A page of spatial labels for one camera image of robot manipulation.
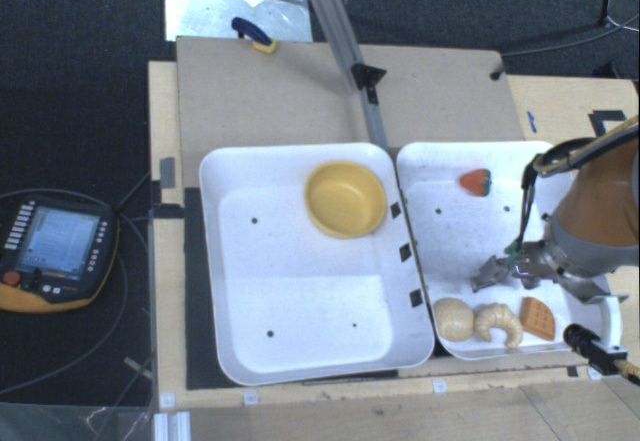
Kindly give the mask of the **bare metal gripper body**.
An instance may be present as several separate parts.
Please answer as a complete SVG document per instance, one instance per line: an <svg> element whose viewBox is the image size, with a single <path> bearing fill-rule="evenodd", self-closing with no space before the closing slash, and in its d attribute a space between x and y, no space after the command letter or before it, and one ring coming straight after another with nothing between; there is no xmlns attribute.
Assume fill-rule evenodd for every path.
<svg viewBox="0 0 640 441"><path fill-rule="evenodd" d="M580 302L596 302L611 295L604 281L551 240L523 243L509 256L509 266L511 274L520 278L525 287L533 288L539 281L550 280Z"/></svg>

